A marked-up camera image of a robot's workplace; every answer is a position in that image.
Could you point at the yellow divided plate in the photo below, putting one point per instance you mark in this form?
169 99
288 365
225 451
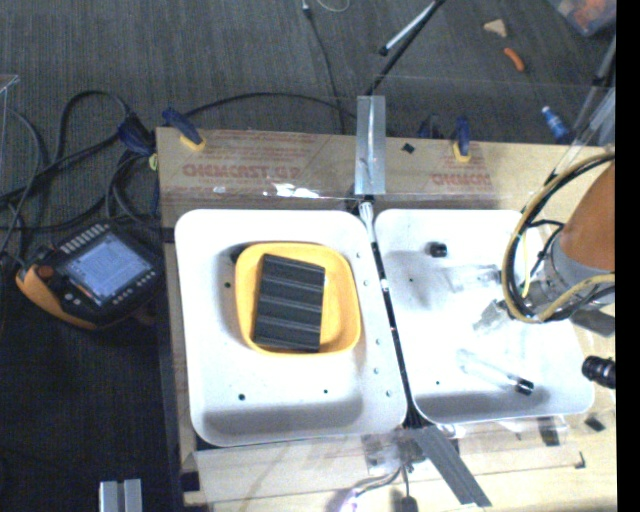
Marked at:
340 300

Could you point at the blue bottle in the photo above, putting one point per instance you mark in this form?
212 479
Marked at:
554 122

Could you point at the brown cardboard board red print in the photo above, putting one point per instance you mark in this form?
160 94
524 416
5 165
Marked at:
250 172

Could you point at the clear plastic bottle black cap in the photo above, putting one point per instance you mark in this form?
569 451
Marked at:
492 371

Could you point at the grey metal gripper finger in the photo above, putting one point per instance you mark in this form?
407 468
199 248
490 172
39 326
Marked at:
498 309
484 322

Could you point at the dark grey ribbed box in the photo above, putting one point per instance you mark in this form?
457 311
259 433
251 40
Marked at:
290 305

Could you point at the white plastic tray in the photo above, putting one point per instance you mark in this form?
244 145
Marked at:
450 325
280 395

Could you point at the black cylinder on white bracket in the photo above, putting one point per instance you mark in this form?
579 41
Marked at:
599 371

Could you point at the small black square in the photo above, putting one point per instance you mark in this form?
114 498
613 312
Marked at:
408 148

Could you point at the orange sausage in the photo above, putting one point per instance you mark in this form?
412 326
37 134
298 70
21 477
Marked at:
514 59

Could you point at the tan pizza slice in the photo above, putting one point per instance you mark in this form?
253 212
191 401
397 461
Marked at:
495 27

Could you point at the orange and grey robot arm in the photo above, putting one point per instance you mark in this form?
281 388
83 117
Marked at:
592 220

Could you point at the small black cap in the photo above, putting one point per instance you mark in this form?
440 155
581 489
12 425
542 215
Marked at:
438 249

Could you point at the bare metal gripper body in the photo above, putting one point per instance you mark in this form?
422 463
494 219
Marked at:
536 296

